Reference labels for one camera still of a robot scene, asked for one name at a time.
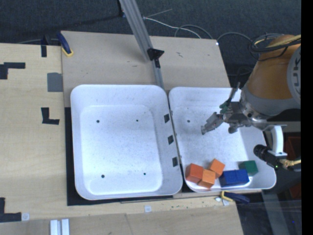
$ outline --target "green cube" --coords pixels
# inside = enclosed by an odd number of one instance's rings
[[[249,176],[253,176],[259,172],[254,160],[241,162],[239,164],[239,169],[246,169]]]

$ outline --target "white plastic tray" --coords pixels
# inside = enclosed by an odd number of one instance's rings
[[[70,95],[74,175],[85,199],[172,195],[182,187],[168,98],[155,85],[79,85]]]
[[[217,179],[208,190],[197,184],[186,181],[195,192],[268,189],[276,183],[276,174],[272,167],[253,154],[257,144],[266,145],[262,131],[251,126],[241,127],[238,132],[229,134],[229,125],[223,123],[213,131],[201,134],[201,125],[214,113],[219,113],[219,106],[230,94],[230,88],[189,88],[175,87],[169,93],[174,129],[177,137],[181,163],[185,169],[190,163],[207,168],[216,158],[225,164],[224,170],[239,169],[238,163],[255,160],[258,173],[249,177],[249,182],[241,186],[223,187]],[[238,101],[240,91],[233,101]]]

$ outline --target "toy block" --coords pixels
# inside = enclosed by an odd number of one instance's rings
[[[225,164],[223,164],[221,161],[218,161],[217,159],[213,159],[213,161],[210,163],[207,169],[214,171],[215,179],[217,179],[223,173],[224,168],[225,168]]]
[[[215,183],[215,172],[203,169],[202,179],[198,182],[198,186],[210,189]]]
[[[223,171],[219,177],[221,187],[240,186],[249,182],[249,176],[246,169]]]
[[[193,183],[198,183],[202,179],[202,174],[203,174],[203,167],[200,165],[191,163],[186,168],[185,179]]]
[[[253,176],[259,172],[254,160],[248,160],[239,164],[239,169],[246,169],[249,176]]]

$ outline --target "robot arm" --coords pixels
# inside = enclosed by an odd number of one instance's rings
[[[272,125],[268,119],[287,109],[301,109],[301,36],[276,36],[266,48],[257,48],[255,44],[259,42],[261,39],[256,39],[250,46],[250,50],[262,54],[241,89],[240,100],[232,101],[238,84],[220,105],[220,113],[214,112],[201,126],[201,133],[213,131],[224,122],[229,124],[230,134],[243,126],[271,131],[273,149],[257,146],[254,153],[269,159],[267,163],[273,167],[287,169],[290,163],[284,161],[287,154],[283,152],[283,126]]]

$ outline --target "black bracket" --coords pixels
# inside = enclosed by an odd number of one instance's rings
[[[159,50],[159,49],[153,49],[153,48],[150,48],[147,50],[148,52],[148,56],[150,58],[150,60],[154,60],[155,61],[155,64],[156,64],[156,67],[157,68],[161,68],[160,66],[160,62],[159,62],[159,58],[160,56],[163,55],[164,51],[163,50]]]

